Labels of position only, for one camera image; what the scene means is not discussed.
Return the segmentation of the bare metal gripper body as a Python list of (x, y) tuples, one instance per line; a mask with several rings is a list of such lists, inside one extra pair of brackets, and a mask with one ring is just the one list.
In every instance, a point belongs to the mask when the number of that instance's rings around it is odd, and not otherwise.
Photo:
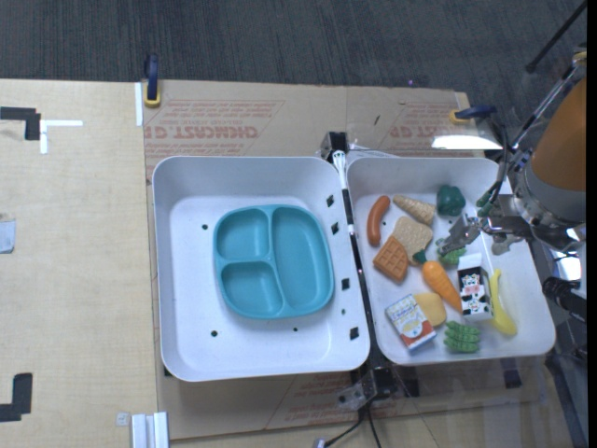
[(584, 222), (557, 216), (533, 197), (500, 194), (489, 215), (480, 220), (482, 229), (490, 235), (534, 239), (555, 251), (577, 251), (586, 242)]

